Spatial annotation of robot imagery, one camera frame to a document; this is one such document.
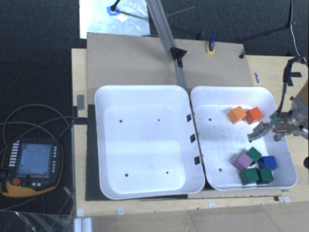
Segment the red-orange block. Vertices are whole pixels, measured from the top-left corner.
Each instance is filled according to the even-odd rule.
[[[232,109],[227,116],[229,117],[229,119],[231,120],[231,122],[233,124],[235,124],[238,121],[241,121],[243,118],[245,118],[247,116],[247,114],[245,113],[245,111],[242,109],[241,106],[235,107],[234,109]]]
[[[263,117],[263,114],[261,113],[260,109],[255,107],[247,111],[246,120],[248,124],[250,125],[252,123],[259,121],[262,117]]]

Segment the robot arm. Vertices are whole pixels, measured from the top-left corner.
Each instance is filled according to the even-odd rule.
[[[308,80],[302,87],[296,98],[291,97],[293,101],[291,110],[289,112],[281,112],[283,106],[284,95],[288,79],[290,78],[292,64],[300,62],[308,66],[308,59],[293,58],[288,61],[283,74],[283,92],[281,103],[278,110],[270,116],[269,123],[260,122],[254,128],[253,133],[248,134],[249,142],[261,138],[272,130],[276,135],[275,141],[279,141],[283,136],[293,134],[294,136],[303,136],[308,140]]]

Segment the white tray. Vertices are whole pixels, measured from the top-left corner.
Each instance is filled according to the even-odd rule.
[[[268,90],[260,87],[196,87],[191,92],[191,102],[206,177],[212,187],[232,190],[295,185],[297,174],[285,138],[275,142],[274,133],[270,132],[249,143],[247,134],[252,133],[258,122],[251,125],[246,121],[232,124],[227,117],[228,112],[237,106],[245,111],[258,107],[264,115],[262,121],[269,122],[276,105]],[[278,167],[273,171],[274,181],[268,185],[243,186],[238,170],[231,164],[240,152],[252,146],[263,156],[273,155],[276,159]]]
[[[205,184],[189,96],[178,86],[95,95],[100,187],[110,199],[195,193]]]

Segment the cube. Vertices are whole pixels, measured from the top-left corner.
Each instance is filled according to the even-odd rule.
[[[263,117],[260,109],[257,107],[248,110],[246,114],[246,120],[249,125],[259,121]]]
[[[258,169],[257,174],[259,176],[257,184],[268,184],[274,180],[274,176],[272,175],[270,168]]]
[[[270,168],[271,170],[277,168],[274,156],[261,157],[258,164],[260,168]]]
[[[241,153],[235,161],[232,162],[232,165],[238,169],[239,172],[248,168],[252,163],[252,159],[246,154],[246,152]]]
[[[257,163],[257,161],[260,160],[262,154],[260,152],[258,152],[256,150],[256,148],[252,147],[251,149],[249,149],[249,151],[247,152],[247,155],[252,159],[253,163],[251,165],[253,165],[254,163]]]
[[[244,169],[239,173],[239,176],[243,185],[260,180],[259,175],[257,174],[257,168]]]
[[[241,106],[235,107],[233,108],[228,114],[227,116],[229,117],[229,119],[231,120],[231,122],[233,124],[235,124],[236,122],[241,121],[243,118],[245,118],[245,116],[247,116],[247,114],[245,113],[245,111],[242,109]]]

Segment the emergency stop button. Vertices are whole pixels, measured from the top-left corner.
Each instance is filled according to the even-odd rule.
[[[21,183],[21,179],[20,179],[20,178],[14,178],[14,179],[12,180],[12,184],[13,184],[14,186],[19,186],[20,183]]]

